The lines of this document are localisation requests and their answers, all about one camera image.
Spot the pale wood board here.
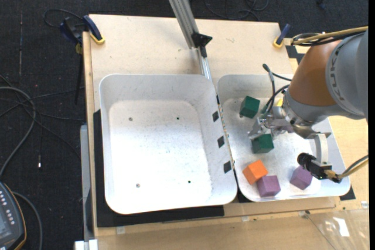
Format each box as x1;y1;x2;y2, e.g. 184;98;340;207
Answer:
87;13;338;237

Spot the black cylinder on white bracket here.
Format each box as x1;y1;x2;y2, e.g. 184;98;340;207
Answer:
296;132;333;180

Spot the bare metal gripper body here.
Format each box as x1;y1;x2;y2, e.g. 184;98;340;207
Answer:
262;106;332;141

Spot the purple cube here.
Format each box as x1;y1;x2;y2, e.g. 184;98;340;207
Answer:
289;166;313;191
257;174;281;198

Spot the orange cube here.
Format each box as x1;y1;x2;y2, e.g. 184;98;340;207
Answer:
242;159;269;186

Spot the white plastic tray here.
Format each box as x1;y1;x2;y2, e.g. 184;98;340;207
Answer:
216;74;352;203
98;73;238;215

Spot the green cube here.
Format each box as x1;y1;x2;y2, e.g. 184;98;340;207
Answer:
251;133;275;155
239;95;261;119

